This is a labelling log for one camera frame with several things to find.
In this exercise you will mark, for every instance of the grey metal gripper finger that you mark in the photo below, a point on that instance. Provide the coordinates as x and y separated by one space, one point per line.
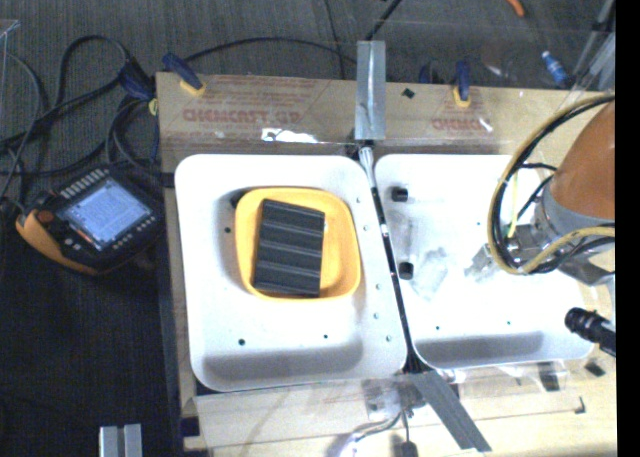
477 271
487 253

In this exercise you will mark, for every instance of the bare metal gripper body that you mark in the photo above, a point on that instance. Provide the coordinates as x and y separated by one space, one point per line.
526 244

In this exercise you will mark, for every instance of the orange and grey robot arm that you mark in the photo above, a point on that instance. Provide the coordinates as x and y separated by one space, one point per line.
585 170

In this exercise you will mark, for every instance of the white plastic tray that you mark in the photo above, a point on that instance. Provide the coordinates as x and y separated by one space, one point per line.
280 345
475 315

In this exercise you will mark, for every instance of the clear plastic bottle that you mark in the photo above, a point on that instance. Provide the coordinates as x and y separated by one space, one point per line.
429 272

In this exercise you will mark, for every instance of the yellow plate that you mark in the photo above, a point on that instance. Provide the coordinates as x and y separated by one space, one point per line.
342 245

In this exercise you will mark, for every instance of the blue bottle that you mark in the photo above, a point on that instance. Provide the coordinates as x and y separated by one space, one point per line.
554 67

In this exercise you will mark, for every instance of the dark grey ribbed block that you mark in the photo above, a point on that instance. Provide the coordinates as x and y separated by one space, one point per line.
290 247

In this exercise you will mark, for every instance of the orange carrot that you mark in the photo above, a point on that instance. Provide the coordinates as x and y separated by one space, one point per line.
514 4

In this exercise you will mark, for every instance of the brown cardboard board red print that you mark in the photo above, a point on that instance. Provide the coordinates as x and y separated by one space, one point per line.
240 115

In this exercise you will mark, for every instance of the black cylinder on white bracket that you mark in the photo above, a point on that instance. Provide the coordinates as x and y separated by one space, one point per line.
590 325

